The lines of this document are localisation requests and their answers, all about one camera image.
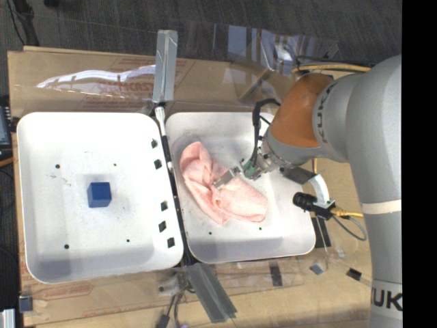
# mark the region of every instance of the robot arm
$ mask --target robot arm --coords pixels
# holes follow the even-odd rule
[[[315,157],[350,163],[371,251],[369,326],[402,327],[400,55],[336,81],[323,74],[299,79],[250,177]]]

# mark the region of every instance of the blue block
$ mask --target blue block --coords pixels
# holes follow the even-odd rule
[[[87,190],[88,206],[102,208],[111,203],[111,185],[109,182],[91,182]]]

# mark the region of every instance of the pink towel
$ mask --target pink towel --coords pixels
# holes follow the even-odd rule
[[[227,168],[211,158],[202,143],[195,142],[185,148],[180,169],[200,209],[219,225],[232,217],[251,222],[261,222],[266,218],[267,198],[240,177],[220,190],[212,184]]]

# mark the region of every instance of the transparent plastic sheet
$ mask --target transparent plastic sheet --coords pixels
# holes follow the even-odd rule
[[[57,50],[26,48],[23,53],[10,53],[13,116],[21,118],[32,111],[150,113],[156,32],[43,16],[36,16],[34,23],[44,23],[48,26],[44,29],[47,31],[58,23],[76,25],[81,38],[86,38],[90,30],[96,29],[102,33],[116,33],[118,38],[109,39],[107,49],[97,50],[105,54],[66,50],[75,49],[75,45],[65,44],[61,38],[58,44],[51,43]],[[269,31],[259,34],[257,29],[244,28],[254,36],[252,40],[262,41],[249,40],[248,44],[246,37],[234,39],[233,31],[238,28],[193,21],[171,22],[170,29],[179,33],[179,45],[175,100],[167,104],[167,116],[179,111],[251,111],[258,100],[281,100],[294,83],[294,77],[290,74],[290,67],[296,62],[293,55],[310,53],[311,56],[321,57],[331,47],[335,50],[331,40],[323,42],[310,37],[287,38]],[[227,36],[228,42],[219,38],[222,35]],[[39,36],[41,44],[44,44],[45,38],[50,38],[44,33]],[[145,40],[143,49],[130,49],[132,54],[127,55],[113,54],[126,50],[131,38]],[[238,47],[231,45],[233,40]],[[312,40],[314,43],[305,44],[303,40]],[[94,50],[92,40],[89,41],[89,50]],[[329,57],[335,54],[332,50]],[[266,111],[274,113],[275,108],[267,106]],[[350,172],[340,170],[330,163],[322,167],[322,175],[328,173],[328,188],[333,186],[329,183],[330,178],[333,184],[337,184],[339,178],[350,177]],[[342,201],[342,207],[358,210],[359,206],[353,202],[358,200],[354,199],[356,196],[343,198],[350,190],[342,188],[330,189],[332,197]],[[363,279],[369,278],[370,261],[366,245],[357,243],[332,221],[326,227],[331,246],[325,243],[325,246],[307,255],[212,266],[238,309],[237,317],[223,326],[279,327],[365,320],[367,311],[360,304],[368,301],[369,287],[365,281],[359,283],[351,279],[348,272],[353,268],[363,274]],[[113,313],[124,317],[121,319],[127,324],[130,318],[126,315],[129,313],[142,315],[158,308],[152,316],[147,316],[149,320],[146,327],[154,327],[160,314],[167,311],[171,296],[178,292],[175,274],[184,272],[184,268],[174,268],[69,284],[43,284],[35,281],[27,271],[23,247],[24,241],[21,239],[23,295],[31,295],[34,300],[33,310],[25,313],[27,326],[77,318],[97,319]],[[321,268],[321,274],[311,269],[314,264]],[[278,273],[281,285],[278,285]],[[163,284],[168,288],[161,290]],[[337,313],[332,314],[336,305]],[[193,310],[200,313],[193,315]],[[141,316],[136,317],[139,317],[141,324],[144,323]],[[181,299],[180,321],[188,323],[189,327],[212,326],[196,295],[189,292],[185,292]]]

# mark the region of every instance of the white stripe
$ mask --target white stripe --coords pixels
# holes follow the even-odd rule
[[[382,203],[361,203],[363,214],[387,214],[402,210],[402,200],[391,200]]]

